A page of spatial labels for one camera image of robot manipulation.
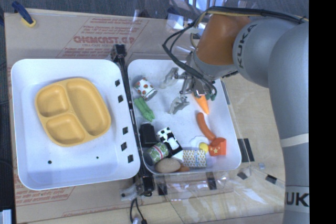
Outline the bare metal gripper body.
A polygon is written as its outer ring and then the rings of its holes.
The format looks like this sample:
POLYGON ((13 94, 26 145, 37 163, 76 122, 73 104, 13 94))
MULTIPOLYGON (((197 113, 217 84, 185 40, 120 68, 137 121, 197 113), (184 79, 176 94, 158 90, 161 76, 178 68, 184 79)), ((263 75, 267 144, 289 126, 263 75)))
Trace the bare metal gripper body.
POLYGON ((212 94, 212 85, 198 71, 184 71, 179 75, 179 79, 183 80, 180 90, 182 97, 187 94, 194 94, 196 97, 212 94))

